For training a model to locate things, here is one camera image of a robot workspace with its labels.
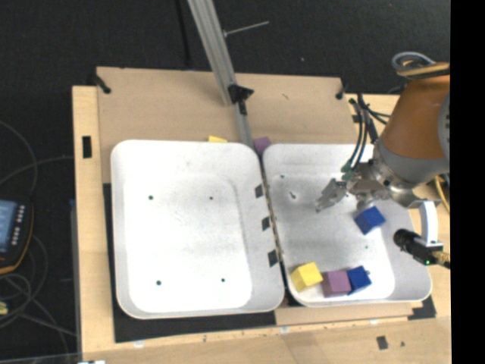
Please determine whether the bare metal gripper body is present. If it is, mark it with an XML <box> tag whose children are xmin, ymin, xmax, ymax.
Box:
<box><xmin>346</xmin><ymin>160</ymin><xmax>421</xmax><ymax>206</ymax></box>

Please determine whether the blue cube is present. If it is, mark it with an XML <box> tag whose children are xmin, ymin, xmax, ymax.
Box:
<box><xmin>353</xmin><ymin>205</ymin><xmax>386</xmax><ymax>236</ymax></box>
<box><xmin>346</xmin><ymin>265</ymin><xmax>373</xmax><ymax>296</ymax></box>

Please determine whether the white plastic tray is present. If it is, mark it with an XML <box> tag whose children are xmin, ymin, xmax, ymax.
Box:
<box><xmin>261</xmin><ymin>143</ymin><xmax>433</xmax><ymax>309</ymax></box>
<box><xmin>110</xmin><ymin>139</ymin><xmax>286</xmax><ymax>321</ymax></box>

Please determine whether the purple cube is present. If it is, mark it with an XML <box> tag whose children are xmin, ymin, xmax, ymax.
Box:
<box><xmin>321</xmin><ymin>270</ymin><xmax>352</xmax><ymax>299</ymax></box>
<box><xmin>252</xmin><ymin>136</ymin><xmax>273</xmax><ymax>157</ymax></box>

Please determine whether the brown flat board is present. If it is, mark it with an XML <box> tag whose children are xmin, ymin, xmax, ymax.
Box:
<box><xmin>95</xmin><ymin>65</ymin><xmax>425</xmax><ymax>328</ymax></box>

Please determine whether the black cylinder on white bracket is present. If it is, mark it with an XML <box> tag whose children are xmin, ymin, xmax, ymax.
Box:
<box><xmin>393</xmin><ymin>199</ymin><xmax>445</xmax><ymax>266</ymax></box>

